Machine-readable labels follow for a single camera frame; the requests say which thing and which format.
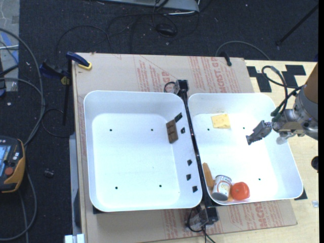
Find brown cardboard board red print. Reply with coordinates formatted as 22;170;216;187
72;52;298;243

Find thin black rod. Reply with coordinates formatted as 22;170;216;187
177;89;211;209

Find yellow cheese slice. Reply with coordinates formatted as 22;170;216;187
211;113;232;130

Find red tomato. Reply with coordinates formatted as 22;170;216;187
230;181;251;201

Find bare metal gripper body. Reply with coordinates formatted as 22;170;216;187
271;107;306;139

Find white can with label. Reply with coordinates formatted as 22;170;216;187
211;174;233;202

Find black cylinder on white bracket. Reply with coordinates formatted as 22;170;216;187
310;155;319;173

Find white plastic tray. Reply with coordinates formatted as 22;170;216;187
187;92;304;206
83;90;204;213

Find brown chocolate bar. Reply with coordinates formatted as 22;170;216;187
166;119;179;144

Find black block with thin wires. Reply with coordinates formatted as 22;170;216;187
174;79;189;95
188;206;219;229

